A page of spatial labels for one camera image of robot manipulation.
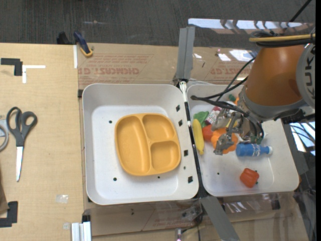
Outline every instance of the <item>orange plate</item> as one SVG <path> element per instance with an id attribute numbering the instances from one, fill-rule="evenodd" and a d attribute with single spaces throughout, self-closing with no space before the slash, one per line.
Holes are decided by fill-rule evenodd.
<path id="1" fill-rule="evenodd" d="M 181 149 L 172 121 L 159 113 L 122 117 L 115 126 L 116 151 L 123 169 L 148 176 L 175 169 Z"/>

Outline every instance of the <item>black scissors handle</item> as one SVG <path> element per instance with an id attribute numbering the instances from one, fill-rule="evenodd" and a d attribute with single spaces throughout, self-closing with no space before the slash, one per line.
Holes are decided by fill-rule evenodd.
<path id="1" fill-rule="evenodd" d="M 16 127 L 13 129 L 10 126 L 10 117 L 12 112 L 16 110 Z M 32 117 L 32 122 L 27 125 L 27 119 Z M 7 114 L 7 126 L 9 131 L 16 137 L 16 146 L 23 147 L 25 143 L 25 139 L 29 133 L 29 131 L 37 124 L 38 119 L 37 116 L 32 111 L 26 111 L 22 113 L 22 111 L 18 107 L 13 107 L 9 110 Z"/>

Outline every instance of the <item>red toy tomato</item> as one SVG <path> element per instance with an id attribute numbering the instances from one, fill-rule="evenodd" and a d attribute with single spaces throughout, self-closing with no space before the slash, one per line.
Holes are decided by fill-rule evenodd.
<path id="1" fill-rule="evenodd" d="M 211 137 L 213 134 L 213 131 L 211 130 L 212 125 L 209 124 L 205 127 L 202 128 L 202 133 L 203 133 L 203 138 L 205 141 L 210 142 L 211 141 Z"/>
<path id="2" fill-rule="evenodd" d="M 247 186 L 247 187 L 254 187 L 260 175 L 249 168 L 245 168 L 240 176 L 240 180 Z"/>

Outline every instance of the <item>blue toy bottle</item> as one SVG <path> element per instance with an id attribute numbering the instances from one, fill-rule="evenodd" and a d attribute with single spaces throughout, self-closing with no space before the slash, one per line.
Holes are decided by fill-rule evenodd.
<path id="1" fill-rule="evenodd" d="M 260 156 L 262 154 L 272 154 L 272 147 L 270 146 L 261 146 L 258 144 L 245 144 L 238 143 L 236 146 L 236 155 L 237 156 Z"/>

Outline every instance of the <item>white tray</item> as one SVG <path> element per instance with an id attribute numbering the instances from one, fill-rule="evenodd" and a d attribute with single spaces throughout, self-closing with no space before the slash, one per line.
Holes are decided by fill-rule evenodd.
<path id="1" fill-rule="evenodd" d="M 86 188 L 94 203 L 185 200 L 197 194 L 199 183 L 193 148 L 184 100 L 178 88 L 163 84 L 92 84 L 83 91 L 83 112 Z M 161 113 L 172 120 L 182 158 L 170 172 L 132 176 L 118 160 L 114 128 L 125 115 L 148 112 Z"/>
<path id="2" fill-rule="evenodd" d="M 188 88 L 187 97 L 191 118 L 200 111 L 211 111 L 213 105 L 202 101 L 191 100 L 192 95 L 206 97 L 222 92 L 225 85 L 192 85 Z M 242 86 L 231 91 L 238 96 Z M 228 94 L 221 100 L 227 101 Z M 291 151 L 280 120 L 262 124 L 265 138 L 263 145 L 273 148 L 271 156 L 237 157 L 235 152 L 225 155 L 213 153 L 213 146 L 206 142 L 204 154 L 199 155 L 200 168 L 204 188 L 208 193 L 217 197 L 236 196 L 246 194 L 273 193 L 293 191 L 299 185 L 299 177 L 293 161 Z M 258 184 L 247 188 L 239 179 L 244 168 L 257 170 L 260 177 Z"/>

